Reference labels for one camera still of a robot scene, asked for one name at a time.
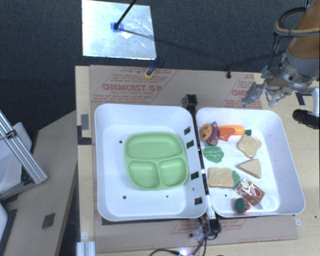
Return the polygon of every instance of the toast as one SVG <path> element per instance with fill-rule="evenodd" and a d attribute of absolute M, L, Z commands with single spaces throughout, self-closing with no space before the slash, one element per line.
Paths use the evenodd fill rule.
<path fill-rule="evenodd" d="M 235 186 L 232 170 L 230 168 L 210 168 L 208 186 L 210 188 L 228 188 Z"/>
<path fill-rule="evenodd" d="M 248 158 L 254 158 L 258 149 L 261 147 L 261 141 L 247 134 L 243 134 L 241 140 L 236 146 Z"/>
<path fill-rule="evenodd" d="M 257 158 L 241 163 L 238 168 L 257 179 L 261 178 L 261 164 Z"/>

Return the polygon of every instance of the green plate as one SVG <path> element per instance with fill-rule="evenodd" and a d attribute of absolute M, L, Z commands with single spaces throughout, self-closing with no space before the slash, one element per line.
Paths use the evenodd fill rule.
<path fill-rule="evenodd" d="M 131 182 L 142 190 L 165 190 L 188 179 L 188 162 L 181 140 L 169 132 L 143 132 L 124 143 L 124 159 Z"/>

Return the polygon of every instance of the silver sheet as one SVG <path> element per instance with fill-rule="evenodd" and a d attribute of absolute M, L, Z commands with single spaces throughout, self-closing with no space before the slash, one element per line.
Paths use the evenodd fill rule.
<path fill-rule="evenodd" d="M 82 1 L 83 55 L 139 60 L 157 57 L 150 7 L 134 5 L 124 20 L 122 31 L 114 31 L 128 4 Z"/>

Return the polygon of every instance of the black pole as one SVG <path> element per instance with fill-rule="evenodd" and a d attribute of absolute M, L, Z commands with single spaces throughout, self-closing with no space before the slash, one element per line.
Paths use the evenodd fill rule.
<path fill-rule="evenodd" d="M 128 12 L 130 11 L 130 9 L 132 8 L 132 6 L 134 6 L 134 4 L 136 3 L 137 0 L 133 0 L 129 7 L 125 10 L 124 14 L 121 16 L 121 18 L 119 19 L 119 21 L 113 25 L 114 30 L 118 30 L 119 29 L 119 25 L 122 22 L 122 20 L 126 17 L 126 15 L 128 14 Z"/>

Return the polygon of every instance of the robotic hand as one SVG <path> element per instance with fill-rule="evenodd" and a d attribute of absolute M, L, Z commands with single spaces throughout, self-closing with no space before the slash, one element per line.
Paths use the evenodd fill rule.
<path fill-rule="evenodd" d="M 295 13 L 303 12 L 296 30 L 283 28 L 284 19 Z M 319 79 L 320 53 L 320 0 L 315 0 L 307 9 L 295 8 L 286 11 L 274 25 L 273 52 L 277 48 L 277 36 L 293 37 L 287 51 L 282 55 L 278 67 L 266 66 L 262 72 L 262 84 L 253 83 L 242 99 L 242 105 L 257 100 L 265 90 L 271 95 L 269 106 L 273 107 L 284 97 L 297 91 L 302 95 L 312 95 L 313 111 L 297 109 L 293 118 L 311 128 L 319 129 L 319 88 L 309 87 Z"/>

